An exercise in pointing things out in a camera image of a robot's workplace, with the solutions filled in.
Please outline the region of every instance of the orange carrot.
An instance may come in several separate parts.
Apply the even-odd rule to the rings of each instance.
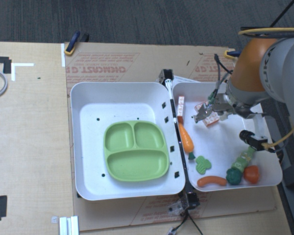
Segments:
[[[195,159],[195,156],[193,154],[194,143],[193,143],[190,135],[188,134],[188,132],[185,130],[182,123],[178,123],[178,126],[179,126],[179,130],[180,130],[180,135],[181,135],[184,151],[189,154],[188,159],[193,160],[193,159]]]
[[[226,179],[218,176],[206,176],[198,179],[197,185],[199,187],[204,187],[207,184],[217,184],[220,186],[226,186]]]

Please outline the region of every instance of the white tray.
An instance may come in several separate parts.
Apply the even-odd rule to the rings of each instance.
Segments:
[[[104,200],[170,195],[183,190],[185,174],[169,94],[163,85],[155,82],[82,82],[71,90],[71,106],[75,184],[82,198]],[[109,175],[105,165],[104,132],[112,123],[138,119],[153,122],[163,131],[169,151],[169,169],[164,176],[154,180],[118,181]]]
[[[282,181],[282,169],[276,154],[267,151],[257,151],[249,165],[257,165],[260,171],[258,183],[251,184],[242,178],[239,185],[233,186],[229,183],[226,186],[209,184],[204,187],[197,186],[197,180],[204,176],[220,176],[225,178],[226,171],[240,155],[247,150],[248,144],[239,138],[242,130],[255,133],[255,125],[252,119],[244,119],[238,115],[229,115],[228,119],[218,121],[209,125],[204,125],[202,121],[195,123],[192,118],[196,115],[195,106],[207,101],[208,96],[214,90],[215,83],[178,83],[173,88],[174,101],[177,103],[180,95],[185,96],[185,117],[184,127],[194,142],[194,155],[202,155],[208,159],[212,167],[206,170],[204,175],[196,171],[196,162],[186,158],[190,182],[200,191],[216,191],[236,188],[275,186]],[[225,91],[225,86],[221,86],[219,92]],[[259,105],[251,109],[253,112],[262,113]],[[263,118],[265,135],[270,137],[266,121]]]

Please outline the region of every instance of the gray carpet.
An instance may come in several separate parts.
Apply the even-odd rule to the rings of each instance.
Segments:
[[[0,0],[0,41],[63,43],[76,30],[90,42],[227,46],[242,50],[241,26],[269,26],[291,0]],[[294,4],[276,24],[294,27]],[[279,103],[282,118],[288,111]],[[273,100],[262,103],[286,130]],[[294,138],[286,148],[294,164]],[[290,228],[294,219],[278,186]]]

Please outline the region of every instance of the dark green toy vegetable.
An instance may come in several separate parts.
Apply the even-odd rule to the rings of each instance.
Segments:
[[[250,146],[237,157],[231,168],[226,171],[226,180],[229,184],[238,185],[241,182],[244,169],[253,158],[255,151],[256,150]]]

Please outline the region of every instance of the yellow cable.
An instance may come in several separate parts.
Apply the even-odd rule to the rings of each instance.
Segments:
[[[239,31],[239,35],[256,33],[256,32],[294,32],[294,28],[255,28],[255,29],[246,29]]]
[[[277,142],[274,142],[274,143],[262,143],[261,145],[265,148],[265,150],[268,150],[270,147],[275,147],[277,144],[283,142],[290,135],[292,135],[293,132],[294,132],[294,126],[293,126],[292,130],[287,135],[285,135],[283,138],[281,138]]]

